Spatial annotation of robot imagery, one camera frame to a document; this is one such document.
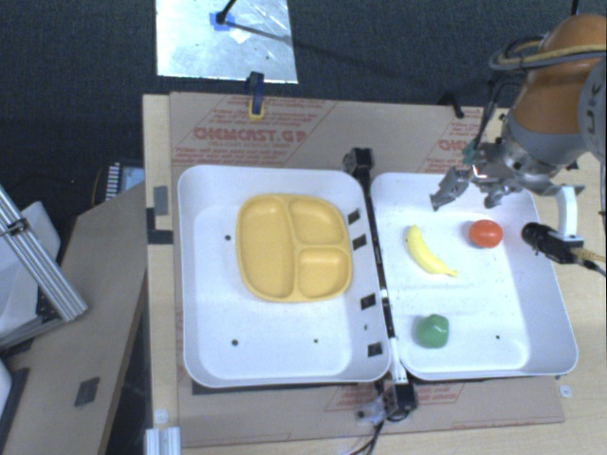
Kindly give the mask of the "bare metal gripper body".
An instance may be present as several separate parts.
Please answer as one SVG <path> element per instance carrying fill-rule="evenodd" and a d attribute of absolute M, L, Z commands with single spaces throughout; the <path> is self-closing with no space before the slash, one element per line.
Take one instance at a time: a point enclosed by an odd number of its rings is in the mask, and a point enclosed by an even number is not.
<path fill-rule="evenodd" d="M 471 181 L 488 195 L 508 195 L 522 190 L 555 195 L 561 188 L 552 182 L 559 167 L 532 157 L 516 141 L 482 142 L 466 155 Z"/>

